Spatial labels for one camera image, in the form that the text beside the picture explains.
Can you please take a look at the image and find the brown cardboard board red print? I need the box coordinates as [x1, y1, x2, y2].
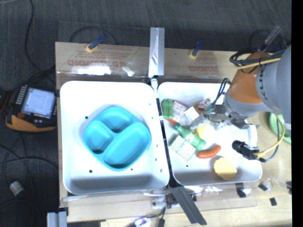
[54, 41, 292, 223]

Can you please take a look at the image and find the orange sausage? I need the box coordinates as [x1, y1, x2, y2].
[196, 144, 222, 159]

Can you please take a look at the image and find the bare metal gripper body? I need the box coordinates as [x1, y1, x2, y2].
[209, 104, 250, 130]

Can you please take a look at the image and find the white packet with red print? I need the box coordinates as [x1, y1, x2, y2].
[172, 100, 188, 123]

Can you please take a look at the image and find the green plastic bottle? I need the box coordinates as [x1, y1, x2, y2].
[173, 123, 207, 151]

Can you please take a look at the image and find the white plastic tray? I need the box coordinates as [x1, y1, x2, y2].
[59, 80, 170, 196]
[157, 81, 263, 187]

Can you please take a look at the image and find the black cylinder on white bracket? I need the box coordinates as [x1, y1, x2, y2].
[232, 123, 260, 161]

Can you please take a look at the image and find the white packet with orange print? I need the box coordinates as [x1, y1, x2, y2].
[168, 135, 197, 161]

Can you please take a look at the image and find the green divided plate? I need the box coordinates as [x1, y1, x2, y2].
[268, 112, 292, 145]

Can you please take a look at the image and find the grey metal cylinder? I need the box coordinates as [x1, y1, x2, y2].
[9, 180, 25, 197]

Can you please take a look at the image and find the brown and white carton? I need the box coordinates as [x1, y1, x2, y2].
[193, 98, 212, 114]

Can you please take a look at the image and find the yellow banana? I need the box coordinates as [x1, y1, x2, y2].
[195, 120, 211, 138]

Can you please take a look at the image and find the blue divided plate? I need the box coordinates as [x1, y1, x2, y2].
[82, 106, 152, 172]

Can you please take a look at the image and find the yellow bread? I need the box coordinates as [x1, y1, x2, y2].
[213, 157, 238, 181]

